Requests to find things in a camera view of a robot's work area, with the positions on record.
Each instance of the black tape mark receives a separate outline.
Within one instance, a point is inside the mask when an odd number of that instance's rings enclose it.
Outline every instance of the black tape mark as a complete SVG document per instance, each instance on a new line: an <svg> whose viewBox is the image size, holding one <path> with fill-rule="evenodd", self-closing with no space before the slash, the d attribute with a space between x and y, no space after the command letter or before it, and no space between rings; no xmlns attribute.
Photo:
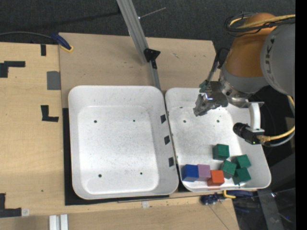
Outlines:
<svg viewBox="0 0 307 230"><path fill-rule="evenodd" d="M171 140L170 140L169 136L165 136L165 137L164 137L164 143L165 143L166 145L167 145L170 141L171 141Z"/></svg>
<svg viewBox="0 0 307 230"><path fill-rule="evenodd" d="M172 167L174 164L175 164L174 158L173 158L173 157L169 158L169 159L168 159L168 165L169 165L169 167Z"/></svg>
<svg viewBox="0 0 307 230"><path fill-rule="evenodd" d="M161 124L164 123L166 121L166 116L165 114L163 114L162 116L160 116L161 118Z"/></svg>
<svg viewBox="0 0 307 230"><path fill-rule="evenodd" d="M4 61L7 67L25 67L25 61Z"/></svg>
<svg viewBox="0 0 307 230"><path fill-rule="evenodd" d="M45 44L41 44L40 45L40 55L41 56L46 56L47 55L46 45Z"/></svg>
<svg viewBox="0 0 307 230"><path fill-rule="evenodd" d="M42 109L42 121L48 121L48 122L58 122L59 117L50 117L49 116L49 106L48 105L41 105Z"/></svg>
<svg viewBox="0 0 307 230"><path fill-rule="evenodd" d="M0 78L7 78L8 73L9 68L4 63L0 63Z"/></svg>
<svg viewBox="0 0 307 230"><path fill-rule="evenodd" d="M5 194L0 194L0 218L4 217L20 217L21 208L6 209L5 208Z"/></svg>

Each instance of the purple cube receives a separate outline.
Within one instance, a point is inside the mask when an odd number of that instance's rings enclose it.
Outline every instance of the purple cube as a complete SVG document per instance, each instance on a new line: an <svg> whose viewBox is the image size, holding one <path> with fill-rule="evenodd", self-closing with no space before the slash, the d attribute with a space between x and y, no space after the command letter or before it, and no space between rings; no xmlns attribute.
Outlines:
<svg viewBox="0 0 307 230"><path fill-rule="evenodd" d="M211 178L210 165L198 164L197 167L199 174L199 178L197 179L197 181L208 181Z"/></svg>

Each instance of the metal rod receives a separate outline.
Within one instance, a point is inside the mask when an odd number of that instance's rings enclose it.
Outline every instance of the metal rod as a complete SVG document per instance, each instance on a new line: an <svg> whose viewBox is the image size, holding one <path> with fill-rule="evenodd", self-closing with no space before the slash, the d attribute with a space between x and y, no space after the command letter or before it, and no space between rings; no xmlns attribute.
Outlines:
<svg viewBox="0 0 307 230"><path fill-rule="evenodd" d="M135 8L133 6L132 0L116 0L120 8L121 14L126 22L129 34L133 39L135 47L139 53L142 64L147 63L144 55L144 50L148 47L144 31L139 21L139 17L136 14ZM158 72L156 69L152 68L151 63L149 63L150 76L152 79L153 86L160 88L160 81L158 77Z"/></svg>
<svg viewBox="0 0 307 230"><path fill-rule="evenodd" d="M160 12L160 11L165 10L165 9L166 9L166 8L161 8L161 9L159 9L159 10L155 10L155 11L153 11L153 12L150 12L150 13L147 13L147 14L145 14L145 15L139 16L138 18L139 18L139 20L140 20L141 18L144 18L144 17L146 17L146 16L148 16L148 15L151 15L151 14L154 14L154 13L157 13L157 12Z"/></svg>

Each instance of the yellow cable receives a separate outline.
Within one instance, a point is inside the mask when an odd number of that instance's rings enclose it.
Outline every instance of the yellow cable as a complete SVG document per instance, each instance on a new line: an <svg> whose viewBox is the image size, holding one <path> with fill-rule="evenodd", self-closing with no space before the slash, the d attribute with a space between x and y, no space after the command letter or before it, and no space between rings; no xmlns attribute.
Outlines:
<svg viewBox="0 0 307 230"><path fill-rule="evenodd" d="M291 102L291 105L295 109L294 100L292 99L292 97L290 95L288 95L287 97L288 97L289 101ZM267 141L277 140L277 139L280 139L280 138L284 138L284 137L292 134L294 131L295 131L295 125L292 127L292 129L290 129L289 131L287 131L287 132L285 132L285 133L283 133L281 135L278 135L278 136L264 136L264 135L261 135L261 136L257 136L257 138L260 140L260 143L263 144L264 142L267 142Z"/></svg>
<svg viewBox="0 0 307 230"><path fill-rule="evenodd" d="M237 21L240 21L240 20L243 20L243 19L246 19L246 18L249 18L250 16L244 16L243 18L238 18L238 19L235 19L235 20L233 20L233 21L231 21L230 23L229 23L229 26L231 26L233 23L235 23L235 22L237 22Z"/></svg>
<svg viewBox="0 0 307 230"><path fill-rule="evenodd" d="M295 109L295 103L294 100L292 99L292 97L290 95L287 95L288 100L291 102L291 105L293 106L293 108Z"/></svg>
<svg viewBox="0 0 307 230"><path fill-rule="evenodd" d="M73 46L70 45L70 47L71 47L70 49L67 49L67 48L61 46L61 49L63 49L64 51L66 51L68 53L71 53L73 51Z"/></svg>
<svg viewBox="0 0 307 230"><path fill-rule="evenodd" d="M248 28L248 27L252 27L252 26L258 25L258 24L279 21L279 20L283 20L283 19L287 19L287 18L292 18L292 17L295 17L295 14L284 15L284 16L276 16L276 17L272 17L272 18L269 18L269 19L248 23L248 24L245 24L245 25L237 27L237 29Z"/></svg>

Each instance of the cube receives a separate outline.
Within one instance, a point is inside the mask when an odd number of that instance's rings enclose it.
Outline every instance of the cube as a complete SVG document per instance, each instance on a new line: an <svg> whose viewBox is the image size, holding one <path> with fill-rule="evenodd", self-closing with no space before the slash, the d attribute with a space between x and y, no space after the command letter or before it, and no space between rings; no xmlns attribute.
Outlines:
<svg viewBox="0 0 307 230"><path fill-rule="evenodd" d="M198 164L198 175L199 178L197 181L203 181L206 182L211 178L211 170L210 170L210 165L206 164Z"/></svg>
<svg viewBox="0 0 307 230"><path fill-rule="evenodd" d="M246 154L236 156L232 162L236 163L238 168L248 168L251 166L248 156Z"/></svg>
<svg viewBox="0 0 307 230"><path fill-rule="evenodd" d="M198 179L198 166L192 164L186 164L181 170L182 180L185 182L194 182Z"/></svg>
<svg viewBox="0 0 307 230"><path fill-rule="evenodd" d="M234 180L235 185L238 185L243 182L247 182L251 179L247 168L239 168L236 169L236 173L232 178Z"/></svg>
<svg viewBox="0 0 307 230"><path fill-rule="evenodd" d="M208 186L220 186L225 182L224 173L221 170L211 170L211 178L207 181Z"/></svg>
<svg viewBox="0 0 307 230"><path fill-rule="evenodd" d="M223 171L224 177L230 179L235 175L236 172L236 163L232 163L228 160L225 160L220 167L220 170Z"/></svg>
<svg viewBox="0 0 307 230"><path fill-rule="evenodd" d="M216 144L212 148L213 152L213 159L215 160L222 160L229 158L229 146L224 144Z"/></svg>

